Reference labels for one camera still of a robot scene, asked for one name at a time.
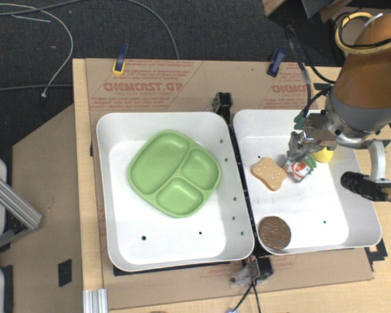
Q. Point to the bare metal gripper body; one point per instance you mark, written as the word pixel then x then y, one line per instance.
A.
pixel 322 132

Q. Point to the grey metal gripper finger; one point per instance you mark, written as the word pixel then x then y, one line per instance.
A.
pixel 305 149
pixel 294 145

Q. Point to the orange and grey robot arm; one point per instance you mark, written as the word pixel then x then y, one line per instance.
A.
pixel 365 77

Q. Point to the yellow round toy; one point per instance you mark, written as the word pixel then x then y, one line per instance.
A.
pixel 324 156

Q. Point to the red and white carton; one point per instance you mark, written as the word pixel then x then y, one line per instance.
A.
pixel 298 171

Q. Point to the tan bread slice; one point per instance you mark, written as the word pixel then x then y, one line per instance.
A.
pixel 268 173

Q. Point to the thin black rod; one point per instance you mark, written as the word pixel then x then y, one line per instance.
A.
pixel 242 174

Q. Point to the white plastic tray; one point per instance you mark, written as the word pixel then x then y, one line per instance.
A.
pixel 169 240
pixel 312 214

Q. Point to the brown round biscuit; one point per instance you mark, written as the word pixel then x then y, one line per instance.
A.
pixel 274 232

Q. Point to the green divided plate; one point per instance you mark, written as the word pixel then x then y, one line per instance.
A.
pixel 174 173

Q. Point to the brown cardboard board red print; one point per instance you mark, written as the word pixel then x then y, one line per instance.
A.
pixel 189 77

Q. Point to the black cylinder on white bracket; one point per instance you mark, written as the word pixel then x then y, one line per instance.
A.
pixel 361 183

